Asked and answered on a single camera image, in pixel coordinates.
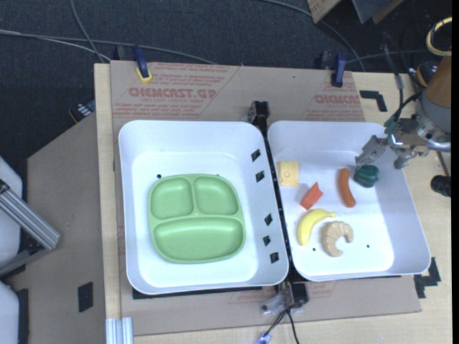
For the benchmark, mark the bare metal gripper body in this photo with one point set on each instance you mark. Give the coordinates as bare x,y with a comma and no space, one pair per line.
409,134

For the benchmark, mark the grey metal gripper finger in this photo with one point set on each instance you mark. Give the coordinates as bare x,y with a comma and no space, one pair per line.
401,161
371,152

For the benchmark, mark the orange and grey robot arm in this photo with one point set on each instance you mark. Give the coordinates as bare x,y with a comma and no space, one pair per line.
442,81

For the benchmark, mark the dark green bell pepper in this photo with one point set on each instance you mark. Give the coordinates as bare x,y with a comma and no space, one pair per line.
366,177

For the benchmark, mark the orange sausage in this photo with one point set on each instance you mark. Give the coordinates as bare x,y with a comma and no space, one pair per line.
346,188

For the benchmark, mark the orange carrot piece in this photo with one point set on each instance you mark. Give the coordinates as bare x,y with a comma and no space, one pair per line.
311,196

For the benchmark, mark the white plastic tray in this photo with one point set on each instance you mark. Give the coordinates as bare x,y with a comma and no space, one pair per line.
201,138
380,235

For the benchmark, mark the yellow cheese wedge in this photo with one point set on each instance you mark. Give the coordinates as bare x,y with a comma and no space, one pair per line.
288,174

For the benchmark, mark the beige croissant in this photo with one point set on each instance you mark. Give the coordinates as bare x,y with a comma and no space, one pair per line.
333,238

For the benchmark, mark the yellow banana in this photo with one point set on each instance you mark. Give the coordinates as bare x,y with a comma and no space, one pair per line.
306,226

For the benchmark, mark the brown cardboard board red print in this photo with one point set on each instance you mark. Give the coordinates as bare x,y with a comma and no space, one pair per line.
201,91

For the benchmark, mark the green divided plate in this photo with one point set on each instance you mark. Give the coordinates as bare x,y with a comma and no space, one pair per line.
197,220

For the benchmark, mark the black cylinder on white bracket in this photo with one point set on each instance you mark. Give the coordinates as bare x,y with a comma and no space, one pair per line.
442,185

